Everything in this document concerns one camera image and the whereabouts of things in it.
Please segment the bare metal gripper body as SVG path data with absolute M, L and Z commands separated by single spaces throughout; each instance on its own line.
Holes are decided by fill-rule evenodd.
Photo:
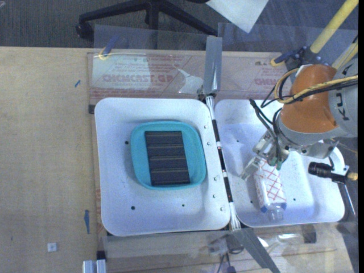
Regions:
M 254 145 L 253 152 L 268 164 L 283 164 L 289 156 L 289 147 L 267 130 Z

